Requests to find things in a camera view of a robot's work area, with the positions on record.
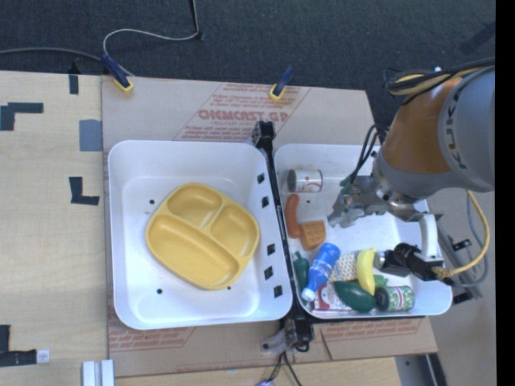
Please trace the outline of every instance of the wooden surface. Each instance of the wooden surface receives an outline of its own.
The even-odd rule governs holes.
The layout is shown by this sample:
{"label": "wooden surface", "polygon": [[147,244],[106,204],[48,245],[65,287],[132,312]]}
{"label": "wooden surface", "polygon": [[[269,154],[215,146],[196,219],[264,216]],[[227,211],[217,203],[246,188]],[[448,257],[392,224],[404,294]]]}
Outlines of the wooden surface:
{"label": "wooden surface", "polygon": [[[48,349],[51,362],[0,368],[0,384],[79,385],[86,360],[106,359],[102,152],[81,152],[79,121],[101,119],[100,77],[0,72],[0,105],[43,103],[0,131],[0,324],[10,349]],[[71,204],[68,178],[98,206]],[[117,385],[258,384],[271,368],[117,379]],[[301,383],[400,385],[394,358],[295,365]],[[276,385],[294,384],[283,367]]]}

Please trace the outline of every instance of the yellow plate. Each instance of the yellow plate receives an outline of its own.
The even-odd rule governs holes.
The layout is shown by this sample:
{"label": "yellow plate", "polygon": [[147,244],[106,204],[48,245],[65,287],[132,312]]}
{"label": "yellow plate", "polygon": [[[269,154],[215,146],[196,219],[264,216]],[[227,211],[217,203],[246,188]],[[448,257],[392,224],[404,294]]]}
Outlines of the yellow plate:
{"label": "yellow plate", "polygon": [[146,244],[177,276],[206,290],[233,283],[256,251],[258,222],[239,203],[202,183],[175,189],[150,218]]}

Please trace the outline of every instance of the yellow banana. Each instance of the yellow banana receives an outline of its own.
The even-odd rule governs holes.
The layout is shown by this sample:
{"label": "yellow banana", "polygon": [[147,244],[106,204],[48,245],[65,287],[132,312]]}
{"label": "yellow banana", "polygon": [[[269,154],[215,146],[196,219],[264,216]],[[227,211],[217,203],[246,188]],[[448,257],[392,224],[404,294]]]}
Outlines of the yellow banana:
{"label": "yellow banana", "polygon": [[376,282],[373,278],[373,258],[376,251],[375,248],[361,250],[356,259],[357,280],[360,282],[360,287],[372,295],[376,291]]}

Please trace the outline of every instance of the tin can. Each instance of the tin can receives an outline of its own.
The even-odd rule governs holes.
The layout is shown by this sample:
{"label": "tin can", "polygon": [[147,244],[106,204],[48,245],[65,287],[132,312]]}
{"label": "tin can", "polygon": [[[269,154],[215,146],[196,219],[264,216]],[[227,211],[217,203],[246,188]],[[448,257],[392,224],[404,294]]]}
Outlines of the tin can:
{"label": "tin can", "polygon": [[409,286],[382,286],[376,289],[376,303],[380,311],[396,312],[414,306],[415,294]]}
{"label": "tin can", "polygon": [[316,193],[322,190],[322,172],[320,170],[290,170],[286,179],[291,193]]}

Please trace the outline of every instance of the sausage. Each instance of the sausage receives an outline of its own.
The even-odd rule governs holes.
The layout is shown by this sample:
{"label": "sausage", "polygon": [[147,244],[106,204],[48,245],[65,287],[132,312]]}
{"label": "sausage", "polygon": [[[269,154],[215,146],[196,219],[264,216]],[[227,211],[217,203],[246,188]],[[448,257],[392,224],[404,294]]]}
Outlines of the sausage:
{"label": "sausage", "polygon": [[284,207],[284,213],[286,217],[286,230],[288,235],[294,239],[300,237],[300,225],[297,221],[297,206],[299,205],[299,195],[295,193],[288,196],[286,205]]}

